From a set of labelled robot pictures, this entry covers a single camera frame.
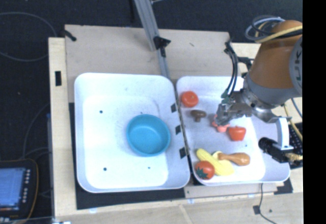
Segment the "toy mushroom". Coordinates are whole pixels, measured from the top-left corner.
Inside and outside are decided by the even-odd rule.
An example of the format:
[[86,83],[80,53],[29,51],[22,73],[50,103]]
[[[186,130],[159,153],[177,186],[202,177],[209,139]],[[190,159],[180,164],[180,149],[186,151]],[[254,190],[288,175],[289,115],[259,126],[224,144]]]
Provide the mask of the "toy mushroom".
[[206,112],[202,110],[192,110],[190,114],[195,117],[195,122],[200,122],[200,119],[206,116]]

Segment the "toy tomato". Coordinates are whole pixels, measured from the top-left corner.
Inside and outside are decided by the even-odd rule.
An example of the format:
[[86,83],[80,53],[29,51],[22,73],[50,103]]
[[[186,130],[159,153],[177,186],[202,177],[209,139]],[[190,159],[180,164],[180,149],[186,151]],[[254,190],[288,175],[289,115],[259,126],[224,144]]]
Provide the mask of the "toy tomato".
[[246,134],[246,129],[241,126],[229,127],[229,135],[234,141],[242,141]]
[[186,91],[181,96],[181,102],[186,107],[194,107],[198,104],[199,99],[195,92],[193,91]]
[[208,161],[200,161],[195,166],[197,176],[203,180],[213,178],[215,174],[214,166]]

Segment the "monitor screen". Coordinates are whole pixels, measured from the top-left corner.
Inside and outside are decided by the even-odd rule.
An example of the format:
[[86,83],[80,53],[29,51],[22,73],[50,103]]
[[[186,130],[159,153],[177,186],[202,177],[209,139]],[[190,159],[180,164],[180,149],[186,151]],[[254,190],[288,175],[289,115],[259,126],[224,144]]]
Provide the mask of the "monitor screen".
[[25,168],[0,169],[0,208],[19,207]]

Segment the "white tray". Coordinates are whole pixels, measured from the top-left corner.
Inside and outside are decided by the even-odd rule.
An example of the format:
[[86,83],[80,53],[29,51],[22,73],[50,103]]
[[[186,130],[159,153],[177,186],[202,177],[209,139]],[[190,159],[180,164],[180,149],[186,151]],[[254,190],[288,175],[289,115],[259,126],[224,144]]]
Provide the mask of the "white tray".
[[[157,75],[85,73],[74,85],[76,166],[89,192],[176,189],[190,178],[172,83]],[[126,140],[135,116],[161,118],[171,133],[168,149],[154,157],[137,155]]]
[[[231,121],[231,126],[243,126],[247,133],[243,141],[232,141],[226,132],[218,132],[212,126],[213,117],[221,102],[221,94],[230,82],[230,77],[213,76],[186,76],[177,81],[177,93],[179,97],[185,91],[194,91],[199,97],[199,103],[192,108],[185,107],[180,102],[180,111],[184,124],[185,136],[188,143],[189,155],[194,169],[199,161],[196,150],[203,148],[209,153],[222,151],[226,154],[245,152],[251,162],[247,166],[233,164],[235,173],[229,176],[215,175],[210,180],[198,181],[207,186],[225,185],[233,183],[253,182],[281,182],[289,177],[289,165],[275,162],[269,155],[264,155],[258,147],[258,140],[263,136],[277,140],[277,129],[274,124],[266,124],[261,120],[251,117],[242,117]],[[238,77],[235,90],[243,86],[243,79]],[[207,113],[207,117],[200,122],[195,122],[190,115],[191,110],[199,109]]]

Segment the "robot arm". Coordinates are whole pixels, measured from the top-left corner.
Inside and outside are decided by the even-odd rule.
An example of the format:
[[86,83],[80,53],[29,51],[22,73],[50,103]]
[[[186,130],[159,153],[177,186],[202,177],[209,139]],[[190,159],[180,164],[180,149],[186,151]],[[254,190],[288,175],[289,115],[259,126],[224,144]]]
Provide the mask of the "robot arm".
[[[272,23],[269,32],[263,28],[266,23]],[[243,88],[230,93],[227,89],[222,96],[215,123],[227,125],[232,119],[252,115],[266,123],[276,123],[278,142],[273,147],[287,152],[291,150],[287,125],[290,118],[280,118],[273,114],[272,109],[288,99],[302,96],[302,23],[262,17],[255,19],[249,28],[253,27],[258,30],[255,38],[261,46],[244,78]],[[234,53],[229,43],[226,46],[228,53]]]

